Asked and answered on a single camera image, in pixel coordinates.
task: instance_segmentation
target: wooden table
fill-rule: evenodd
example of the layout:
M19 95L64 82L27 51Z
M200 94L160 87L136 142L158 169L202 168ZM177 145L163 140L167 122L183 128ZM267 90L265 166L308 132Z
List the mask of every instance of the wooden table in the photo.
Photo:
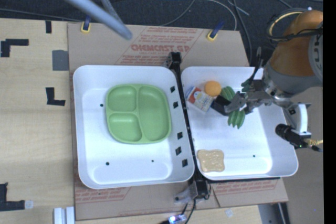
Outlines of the wooden table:
M0 184L7 200L32 200L32 209L0 212L0 223L52 223L56 207L74 206L69 71L53 71L52 51L68 50L67 22L0 19L0 40L29 39L0 58ZM46 87L65 106L47 105ZM197 210L190 223L261 224L258 206ZM76 223L156 224L170 214L121 217Z

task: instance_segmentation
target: cardboard base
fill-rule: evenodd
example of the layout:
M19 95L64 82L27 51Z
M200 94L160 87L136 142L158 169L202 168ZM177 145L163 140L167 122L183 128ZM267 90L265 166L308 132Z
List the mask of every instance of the cardboard base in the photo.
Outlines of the cardboard base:
M92 24L88 34L83 34L80 26L81 23L68 23L76 220L181 212L185 205L175 204L174 195L183 191L187 182L104 190L89 189L81 183L77 170L72 76L83 65L164 66L170 51L181 52L181 69L188 66L248 66L239 32L221 30L214 41L209 41L206 38L209 29L131 25L133 39L124 40L101 24ZM287 200L282 179L226 182L212 184L209 200L198 203L196 210Z

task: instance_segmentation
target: green divided plate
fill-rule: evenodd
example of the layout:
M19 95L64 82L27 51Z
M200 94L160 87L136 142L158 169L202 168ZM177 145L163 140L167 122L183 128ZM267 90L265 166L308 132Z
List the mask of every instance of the green divided plate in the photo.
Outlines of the green divided plate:
M171 132L167 97L155 86L115 86L106 95L105 107L110 134L119 142L156 143L167 138Z

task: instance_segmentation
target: yellow object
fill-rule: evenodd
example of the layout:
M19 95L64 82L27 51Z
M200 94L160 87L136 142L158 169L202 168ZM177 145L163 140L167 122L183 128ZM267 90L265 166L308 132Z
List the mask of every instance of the yellow object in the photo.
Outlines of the yellow object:
M211 37L212 33L212 30L209 32L209 34L206 36L206 38L209 40L209 41L214 41L216 39L216 37L218 36L218 34L216 34L214 37Z
M219 82L214 80L208 81L204 86L205 93L212 97L220 95L221 90L222 86L219 84Z
M85 22L82 22L82 25L80 26L80 31L84 34L87 34L88 32L90 32L90 29L91 29L91 24L89 24L89 27L87 30L84 29L84 23Z

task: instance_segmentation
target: metal bracket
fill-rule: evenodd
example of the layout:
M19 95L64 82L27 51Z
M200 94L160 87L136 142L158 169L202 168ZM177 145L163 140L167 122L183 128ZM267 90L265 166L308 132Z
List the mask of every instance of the metal bracket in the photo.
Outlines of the metal bracket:
M176 194L174 196L175 204L187 204L197 197L197 186L196 182L193 181L184 191Z

